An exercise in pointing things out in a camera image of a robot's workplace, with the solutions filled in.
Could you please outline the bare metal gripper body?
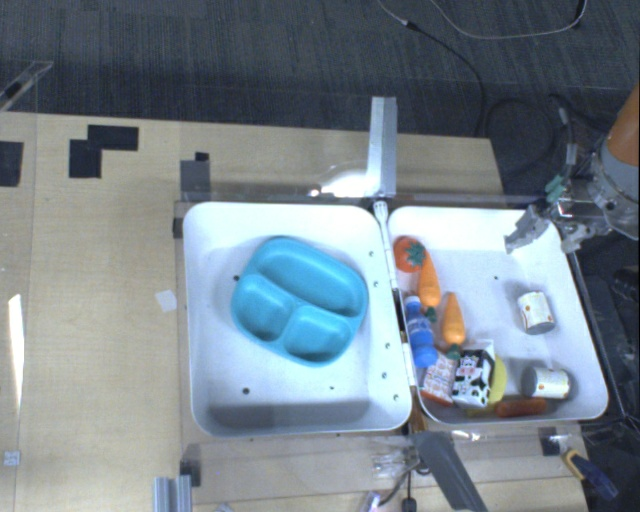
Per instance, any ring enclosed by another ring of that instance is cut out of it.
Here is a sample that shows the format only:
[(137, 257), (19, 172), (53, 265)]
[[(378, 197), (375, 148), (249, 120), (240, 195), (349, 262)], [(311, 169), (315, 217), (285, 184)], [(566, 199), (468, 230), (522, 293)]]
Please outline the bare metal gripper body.
[(626, 212), (626, 196), (616, 188), (558, 185), (547, 192), (547, 203), (562, 239), (590, 239), (611, 232), (626, 235), (619, 217)]

